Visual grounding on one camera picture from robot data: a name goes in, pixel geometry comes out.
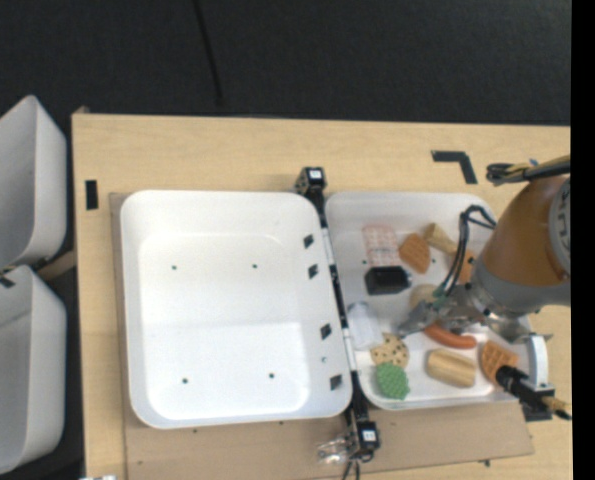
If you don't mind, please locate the pale bread loaf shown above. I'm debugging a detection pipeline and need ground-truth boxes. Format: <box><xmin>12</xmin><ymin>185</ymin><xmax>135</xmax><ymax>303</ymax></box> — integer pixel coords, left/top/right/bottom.
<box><xmin>425</xmin><ymin>348</ymin><xmax>478</xmax><ymax>389</ymax></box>

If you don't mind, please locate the black block with thin wires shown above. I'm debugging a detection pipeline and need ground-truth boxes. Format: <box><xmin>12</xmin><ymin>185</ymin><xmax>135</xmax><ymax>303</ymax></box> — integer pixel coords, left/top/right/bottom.
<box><xmin>354</xmin><ymin>419</ymin><xmax>381</xmax><ymax>452</ymax></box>
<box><xmin>295</xmin><ymin>166</ymin><xmax>327</xmax><ymax>195</ymax></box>

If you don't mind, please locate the white plastic tray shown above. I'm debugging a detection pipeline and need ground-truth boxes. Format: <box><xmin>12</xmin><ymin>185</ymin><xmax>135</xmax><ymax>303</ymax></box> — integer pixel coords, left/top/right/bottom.
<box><xmin>323</xmin><ymin>191</ymin><xmax>534</xmax><ymax>412</ymax></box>
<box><xmin>119</xmin><ymin>189</ymin><xmax>355</xmax><ymax>430</ymax></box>

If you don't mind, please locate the pink patterned packet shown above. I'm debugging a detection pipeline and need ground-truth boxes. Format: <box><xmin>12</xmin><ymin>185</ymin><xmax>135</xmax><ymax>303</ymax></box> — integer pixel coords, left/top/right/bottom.
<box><xmin>361</xmin><ymin>223</ymin><xmax>400</xmax><ymax>266</ymax></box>

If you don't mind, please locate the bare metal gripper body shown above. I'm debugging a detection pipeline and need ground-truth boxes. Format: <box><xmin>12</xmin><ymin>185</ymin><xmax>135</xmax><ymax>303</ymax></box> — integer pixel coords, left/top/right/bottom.
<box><xmin>434</xmin><ymin>283</ymin><xmax>532</xmax><ymax>345</ymax></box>

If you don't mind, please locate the black box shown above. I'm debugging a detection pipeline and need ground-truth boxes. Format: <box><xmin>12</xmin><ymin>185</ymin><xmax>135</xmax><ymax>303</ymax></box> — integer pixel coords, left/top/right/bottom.
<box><xmin>364</xmin><ymin>265</ymin><xmax>412</xmax><ymax>297</ymax></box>

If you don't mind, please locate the chocolate chip biscuit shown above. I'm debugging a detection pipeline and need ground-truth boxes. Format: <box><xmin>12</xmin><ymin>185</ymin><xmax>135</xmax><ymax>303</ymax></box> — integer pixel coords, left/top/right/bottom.
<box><xmin>369</xmin><ymin>332</ymin><xmax>410</xmax><ymax>370</ymax></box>

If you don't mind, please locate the thin black and white rod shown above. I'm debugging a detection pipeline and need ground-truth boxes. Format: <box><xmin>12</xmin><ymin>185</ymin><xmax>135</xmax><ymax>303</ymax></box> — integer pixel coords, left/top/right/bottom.
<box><xmin>309</xmin><ymin>186</ymin><xmax>366</xmax><ymax>422</ymax></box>

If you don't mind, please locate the black cylinder on white bracket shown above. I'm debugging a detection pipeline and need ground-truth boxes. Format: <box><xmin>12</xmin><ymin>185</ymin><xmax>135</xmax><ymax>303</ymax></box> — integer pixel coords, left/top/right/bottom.
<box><xmin>494</xmin><ymin>332</ymin><xmax>552</xmax><ymax>420</ymax></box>

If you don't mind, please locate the beige round bun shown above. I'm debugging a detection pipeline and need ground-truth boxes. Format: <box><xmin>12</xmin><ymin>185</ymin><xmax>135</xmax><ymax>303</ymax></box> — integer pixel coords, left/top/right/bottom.
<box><xmin>408</xmin><ymin>283</ymin><xmax>441</xmax><ymax>314</ymax></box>

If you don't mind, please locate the beige ice cream cone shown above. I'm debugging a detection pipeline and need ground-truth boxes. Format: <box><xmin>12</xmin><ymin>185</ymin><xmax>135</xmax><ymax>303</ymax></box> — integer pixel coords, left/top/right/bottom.
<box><xmin>422</xmin><ymin>222</ymin><xmax>461</xmax><ymax>257</ymax></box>

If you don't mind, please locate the red sausage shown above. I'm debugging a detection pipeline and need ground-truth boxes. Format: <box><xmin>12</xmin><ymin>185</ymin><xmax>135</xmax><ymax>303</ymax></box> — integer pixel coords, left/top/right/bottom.
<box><xmin>422</xmin><ymin>323</ymin><xmax>478</xmax><ymax>351</ymax></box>

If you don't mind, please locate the green waffle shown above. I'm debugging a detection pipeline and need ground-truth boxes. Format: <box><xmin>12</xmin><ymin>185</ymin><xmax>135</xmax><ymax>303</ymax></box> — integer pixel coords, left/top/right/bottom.
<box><xmin>374</xmin><ymin>361</ymin><xmax>411</xmax><ymax>401</ymax></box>

